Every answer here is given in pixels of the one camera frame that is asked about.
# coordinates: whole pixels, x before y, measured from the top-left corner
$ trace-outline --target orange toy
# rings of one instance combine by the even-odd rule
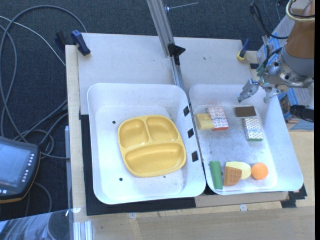
[[[258,162],[252,166],[252,177],[257,181],[264,180],[268,175],[269,169],[264,163]]]

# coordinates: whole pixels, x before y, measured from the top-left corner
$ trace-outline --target white tray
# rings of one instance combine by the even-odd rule
[[[189,198],[201,195],[206,178],[200,158],[192,116],[185,116],[186,93],[175,85],[97,83],[88,93],[93,189],[108,205]],[[182,169],[165,176],[139,178],[127,170],[118,142],[122,122],[140,116],[162,115],[178,128],[187,153]],[[199,159],[193,162],[193,153]]]
[[[238,94],[242,88],[241,85],[199,84],[190,89],[194,116],[220,105],[229,123],[229,129],[221,131],[199,130],[197,127],[208,186],[219,195],[299,190],[304,179],[277,97],[265,104],[266,93],[260,89],[239,103]],[[235,114],[235,108],[243,106],[254,106],[263,128],[263,141],[247,141],[242,119]],[[234,186],[215,189],[210,161],[220,161],[222,173],[226,162],[245,162],[251,166],[261,162],[268,166],[269,175],[265,180],[250,177]]]

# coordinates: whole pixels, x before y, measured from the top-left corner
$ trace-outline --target black floor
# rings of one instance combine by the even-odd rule
[[[163,0],[169,8],[197,3],[195,5],[171,9],[168,13],[175,37],[208,39],[250,39],[250,50],[258,50],[265,32],[259,28],[250,12],[253,0]],[[272,30],[285,15],[287,0],[254,0],[258,6],[265,27]],[[64,52],[55,43],[57,33],[63,32],[68,44],[73,44],[70,34],[80,32],[103,34],[125,34],[156,36],[157,32],[146,0],[0,0],[0,17],[22,24],[46,39],[62,59]],[[16,76],[7,106],[20,132],[27,131],[44,119],[67,99],[66,68],[49,46],[35,33],[16,24],[7,29],[10,37],[3,33],[9,21],[0,18],[1,49],[0,76],[7,97],[11,82]],[[3,98],[0,110],[4,109]],[[66,111],[41,124],[38,130],[27,137],[31,143],[39,145],[45,134],[43,131],[56,124],[50,141],[41,147],[45,153],[51,149],[52,156],[65,157],[65,128],[67,116],[58,121]],[[18,131],[13,127],[7,113],[3,119],[1,135],[14,139]],[[20,202],[0,205],[0,220],[21,218],[48,211],[68,208],[66,160],[45,158],[41,161],[37,184]]]

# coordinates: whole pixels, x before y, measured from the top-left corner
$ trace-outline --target table surface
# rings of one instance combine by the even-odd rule
[[[188,44],[188,38],[181,38],[180,40],[181,43]],[[192,42],[194,44],[209,42],[212,45],[215,40],[192,39]],[[233,53],[240,49],[242,45],[241,41],[235,40],[217,40],[217,43],[223,44],[224,49],[228,49],[228,45],[231,45]],[[197,49],[197,56],[202,56],[199,49]],[[248,59],[250,59],[250,56],[251,58],[254,57],[251,53],[248,53]],[[235,59],[236,56],[234,56],[234,59],[229,59],[229,62],[226,60],[228,56],[225,52],[222,57],[225,62],[227,61],[227,67],[233,67],[238,63]],[[204,58],[205,56],[202,56],[202,60],[205,62],[207,59]],[[220,63],[219,65],[221,65],[221,62],[216,61],[213,60],[213,63]],[[241,70],[245,67],[247,67],[250,75],[249,64],[243,63]],[[289,199],[288,192],[269,192],[228,196],[200,195],[195,198],[196,208],[187,210],[87,216],[82,129],[79,118],[81,110],[79,61],[78,50],[75,45],[66,46],[66,73],[72,201],[73,208],[77,208],[79,211],[75,213],[75,221],[80,223],[91,221],[94,239],[105,239],[106,236],[108,236],[108,239],[156,239],[155,237],[172,239],[173,236],[174,239],[194,239],[195,236],[198,239],[209,239],[213,234],[223,239],[229,239],[228,237],[231,237],[232,233],[238,232],[237,234],[239,234],[239,229],[241,229],[243,239],[249,236],[252,238],[253,235],[266,237],[265,239],[279,239],[279,234],[288,234],[288,231],[285,230],[288,225],[292,227],[295,237],[310,239],[310,236],[311,238],[315,236],[314,131],[289,131],[303,173],[307,193],[305,199],[296,201],[297,208],[295,209],[282,208],[281,201]],[[266,236],[265,230],[268,227],[274,228],[275,221],[276,229],[271,233],[267,231],[268,236]],[[252,223],[257,226],[253,235],[252,232],[249,234],[252,231],[250,230]]]

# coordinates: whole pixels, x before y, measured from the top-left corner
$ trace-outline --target brown waffle toy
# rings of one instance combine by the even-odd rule
[[[242,176],[242,170],[226,166],[224,169],[224,183],[226,187],[236,185]]]

